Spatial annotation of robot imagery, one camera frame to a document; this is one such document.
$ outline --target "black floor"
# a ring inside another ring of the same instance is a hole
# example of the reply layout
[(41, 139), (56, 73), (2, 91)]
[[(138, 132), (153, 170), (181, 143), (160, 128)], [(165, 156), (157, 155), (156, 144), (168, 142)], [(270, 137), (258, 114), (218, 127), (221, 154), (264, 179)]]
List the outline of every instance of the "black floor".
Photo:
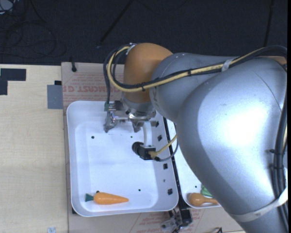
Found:
[(102, 63), (111, 50), (129, 42), (227, 56), (265, 45), (287, 47), (288, 0), (273, 0), (273, 6), (272, 0), (10, 1), (13, 9), (0, 15), (3, 64), (60, 65), (71, 58)]

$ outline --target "carrot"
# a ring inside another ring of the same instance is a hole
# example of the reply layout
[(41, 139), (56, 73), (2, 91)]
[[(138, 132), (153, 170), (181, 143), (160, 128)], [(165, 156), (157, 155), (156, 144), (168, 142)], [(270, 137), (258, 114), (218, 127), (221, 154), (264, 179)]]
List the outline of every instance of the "carrot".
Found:
[(85, 201), (93, 200), (97, 204), (117, 204), (128, 202), (129, 199), (125, 197), (121, 197), (118, 195), (105, 193), (105, 192), (97, 192), (94, 196), (86, 194)]
[(207, 198), (200, 193), (191, 193), (189, 196), (189, 203), (194, 206), (200, 206), (203, 203), (213, 203), (218, 204), (218, 201), (213, 198)]

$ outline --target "orange object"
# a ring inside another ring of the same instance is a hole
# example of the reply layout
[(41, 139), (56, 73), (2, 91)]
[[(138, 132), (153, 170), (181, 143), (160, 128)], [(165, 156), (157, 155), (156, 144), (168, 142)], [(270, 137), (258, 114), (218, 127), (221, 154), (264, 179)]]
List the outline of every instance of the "orange object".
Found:
[(125, 197), (121, 197), (118, 195), (105, 193), (105, 192), (97, 192), (94, 195), (94, 202), (97, 204), (117, 204), (117, 203), (124, 203), (128, 202), (129, 199)]
[(189, 196), (189, 203), (194, 206), (200, 206), (203, 203), (218, 204), (219, 202), (213, 198), (207, 198), (200, 193), (191, 193)]
[[(156, 66), (172, 52), (153, 44), (139, 43), (127, 55), (124, 65), (124, 83), (137, 84), (148, 82)], [(149, 102), (149, 90), (140, 92), (125, 92), (125, 97), (134, 103)]]

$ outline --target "toy carrot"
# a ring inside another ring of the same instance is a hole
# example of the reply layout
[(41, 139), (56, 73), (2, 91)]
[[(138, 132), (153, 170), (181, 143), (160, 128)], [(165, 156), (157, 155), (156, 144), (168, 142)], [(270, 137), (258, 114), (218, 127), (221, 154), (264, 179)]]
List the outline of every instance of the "toy carrot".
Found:
[(200, 193), (201, 193), (202, 195), (204, 195), (204, 196), (212, 197), (212, 198), (213, 198), (213, 195), (211, 195), (211, 193), (207, 190), (206, 187), (204, 187), (203, 184), (202, 184), (202, 186), (201, 186)]
[(121, 197), (118, 195), (105, 193), (105, 192), (97, 192), (94, 196), (86, 194), (85, 202), (87, 201), (94, 201), (97, 204), (117, 204), (117, 203), (124, 203), (128, 202), (129, 199), (125, 197)]
[(194, 205), (194, 206), (200, 206), (203, 203), (213, 203), (213, 204), (218, 204), (218, 201), (213, 199), (213, 198), (207, 198), (204, 195), (200, 193), (191, 193), (189, 196), (189, 203)]

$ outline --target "table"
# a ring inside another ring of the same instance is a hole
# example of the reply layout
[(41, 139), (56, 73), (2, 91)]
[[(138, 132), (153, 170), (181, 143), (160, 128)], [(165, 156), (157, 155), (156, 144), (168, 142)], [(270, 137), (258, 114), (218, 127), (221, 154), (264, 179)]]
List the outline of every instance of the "table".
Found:
[[(62, 109), (48, 109), (47, 99), (47, 86), (62, 80), (62, 66), (0, 65), (1, 68), (26, 69), (26, 81), (8, 81), (8, 94), (0, 95), (0, 232), (154, 230), (142, 223), (153, 216), (149, 214), (87, 218), (72, 213), (67, 189), (65, 117)], [(243, 233), (222, 207), (193, 211), (193, 216), (194, 224), (186, 232), (214, 233), (222, 227), (224, 232)]]

